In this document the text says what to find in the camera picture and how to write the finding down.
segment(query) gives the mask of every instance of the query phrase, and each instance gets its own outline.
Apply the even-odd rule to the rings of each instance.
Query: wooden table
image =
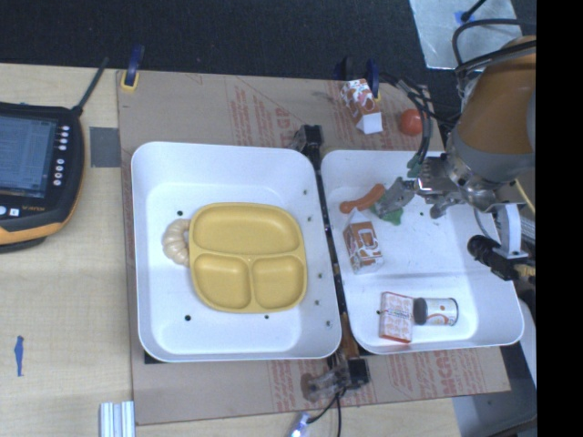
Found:
[[[95,68],[0,65],[0,100],[72,107]],[[81,117],[118,127],[116,71],[102,76]],[[132,400],[119,168],[87,160],[71,221],[41,245],[0,255],[0,435],[99,435],[102,402]],[[24,338],[22,375],[14,348]],[[295,413],[138,426],[137,436],[284,435]],[[459,435],[451,399],[342,409],[343,437]],[[334,436],[332,409],[310,428]]]

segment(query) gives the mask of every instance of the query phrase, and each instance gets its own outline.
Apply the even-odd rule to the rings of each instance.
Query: silver metal sheet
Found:
[[[429,68],[454,69],[458,63],[452,47],[455,30],[462,24],[461,14],[479,0],[409,0],[425,63]],[[486,18],[515,19],[510,0],[486,0],[470,21]],[[518,25],[475,26],[458,38],[462,61],[498,50],[506,42],[520,37]]]

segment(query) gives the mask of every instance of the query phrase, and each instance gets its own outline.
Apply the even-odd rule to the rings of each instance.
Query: tin can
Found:
[[[454,325],[457,315],[453,298],[415,298],[413,302],[413,318],[419,325]]]

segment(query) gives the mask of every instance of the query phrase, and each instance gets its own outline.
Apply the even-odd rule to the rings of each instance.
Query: blue marker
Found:
[[[15,346],[15,356],[16,356],[16,366],[18,368],[18,377],[22,377],[22,357],[25,354],[25,346],[24,346],[25,338],[21,335],[18,335],[16,338],[16,346]]]

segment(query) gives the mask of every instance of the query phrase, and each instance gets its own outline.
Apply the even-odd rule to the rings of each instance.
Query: red ball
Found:
[[[401,115],[399,130],[407,136],[417,136],[423,131],[421,115],[416,108],[408,108]]]

